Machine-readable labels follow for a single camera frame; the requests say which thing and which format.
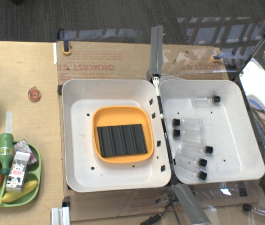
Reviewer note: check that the clear plastic bottle black cap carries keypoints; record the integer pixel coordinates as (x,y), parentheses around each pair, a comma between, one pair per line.
(260,212)
(205,100)
(189,159)
(188,122)
(188,171)
(196,147)
(189,133)

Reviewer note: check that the brown cardboard board red print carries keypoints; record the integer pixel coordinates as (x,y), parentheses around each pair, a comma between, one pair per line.
(132,62)

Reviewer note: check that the pink packet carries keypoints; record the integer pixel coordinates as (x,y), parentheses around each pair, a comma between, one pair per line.
(24,146)

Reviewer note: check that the white plastic tray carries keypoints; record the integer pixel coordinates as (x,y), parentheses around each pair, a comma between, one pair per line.
(235,144)
(80,172)

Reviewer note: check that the green bottle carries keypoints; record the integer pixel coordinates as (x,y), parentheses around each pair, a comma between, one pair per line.
(5,146)

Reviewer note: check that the green divided plate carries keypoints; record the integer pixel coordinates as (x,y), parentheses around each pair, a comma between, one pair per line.
(34,172)

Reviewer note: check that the white cow print carton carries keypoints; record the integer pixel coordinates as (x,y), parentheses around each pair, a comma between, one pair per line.
(17,172)

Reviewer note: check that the thin black and white rod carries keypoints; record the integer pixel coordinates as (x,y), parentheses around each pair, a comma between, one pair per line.
(160,104)

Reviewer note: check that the pink round biscuit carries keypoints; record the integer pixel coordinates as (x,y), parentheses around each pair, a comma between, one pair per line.
(34,94)

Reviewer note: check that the yellow banana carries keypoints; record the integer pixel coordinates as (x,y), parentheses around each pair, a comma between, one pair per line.
(20,192)

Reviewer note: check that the black ribbed rack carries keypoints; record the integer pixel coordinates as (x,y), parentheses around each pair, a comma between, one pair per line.
(122,140)

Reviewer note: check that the orange square plate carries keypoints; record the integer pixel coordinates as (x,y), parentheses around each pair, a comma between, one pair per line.
(120,115)

